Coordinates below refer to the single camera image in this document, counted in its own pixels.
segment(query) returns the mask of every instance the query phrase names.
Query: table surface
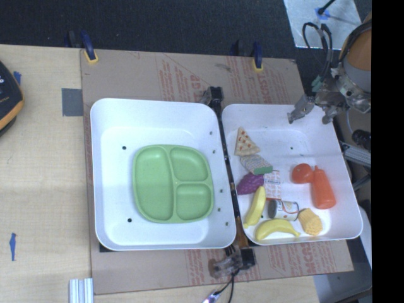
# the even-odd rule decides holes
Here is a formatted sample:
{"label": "table surface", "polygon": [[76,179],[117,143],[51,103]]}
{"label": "table surface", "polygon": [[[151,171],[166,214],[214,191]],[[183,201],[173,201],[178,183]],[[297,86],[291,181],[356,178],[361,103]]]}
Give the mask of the table surface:
{"label": "table surface", "polygon": [[[69,280],[92,276],[83,118],[63,116],[61,98],[62,88],[81,88],[80,50],[0,45],[0,60],[21,73],[26,99],[0,138],[0,302],[68,302]],[[96,295],[94,302],[202,302],[219,287]],[[236,283],[232,302],[250,298],[318,302],[311,276]]]}

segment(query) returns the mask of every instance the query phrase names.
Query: pizza slice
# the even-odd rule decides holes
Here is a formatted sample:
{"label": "pizza slice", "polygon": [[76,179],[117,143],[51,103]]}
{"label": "pizza slice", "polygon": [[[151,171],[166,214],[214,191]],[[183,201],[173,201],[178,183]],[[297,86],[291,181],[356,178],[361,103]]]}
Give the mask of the pizza slice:
{"label": "pizza slice", "polygon": [[234,155],[248,156],[260,152],[259,147],[251,140],[246,131],[240,127],[237,132]]}

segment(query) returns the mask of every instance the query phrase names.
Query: yellow banana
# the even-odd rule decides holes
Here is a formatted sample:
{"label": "yellow banana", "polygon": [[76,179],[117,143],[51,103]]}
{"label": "yellow banana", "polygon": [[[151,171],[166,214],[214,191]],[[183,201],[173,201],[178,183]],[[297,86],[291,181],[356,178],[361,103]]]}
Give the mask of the yellow banana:
{"label": "yellow banana", "polygon": [[300,236],[300,232],[296,231],[288,220],[272,219],[261,223],[255,230],[255,238],[263,240],[273,232],[286,232],[288,234]]}
{"label": "yellow banana", "polygon": [[263,186],[259,186],[254,193],[251,206],[248,209],[243,226],[248,228],[250,225],[256,225],[263,214],[266,202],[266,193]]}

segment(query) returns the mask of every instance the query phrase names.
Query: tin can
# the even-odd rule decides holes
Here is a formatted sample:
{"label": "tin can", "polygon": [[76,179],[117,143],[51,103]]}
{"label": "tin can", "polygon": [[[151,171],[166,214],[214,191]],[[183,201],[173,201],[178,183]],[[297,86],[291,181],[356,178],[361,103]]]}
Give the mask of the tin can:
{"label": "tin can", "polygon": [[268,204],[268,216],[270,219],[284,219],[295,221],[298,214],[299,205],[297,204],[297,202],[271,199]]}

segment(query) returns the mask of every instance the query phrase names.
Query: red bottle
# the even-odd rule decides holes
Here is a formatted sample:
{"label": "red bottle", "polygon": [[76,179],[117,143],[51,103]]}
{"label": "red bottle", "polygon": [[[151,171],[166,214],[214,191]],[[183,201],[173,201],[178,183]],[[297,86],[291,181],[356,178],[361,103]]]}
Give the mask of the red bottle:
{"label": "red bottle", "polygon": [[333,189],[324,170],[314,167],[312,182],[312,199],[317,209],[329,209],[335,206],[336,200]]}

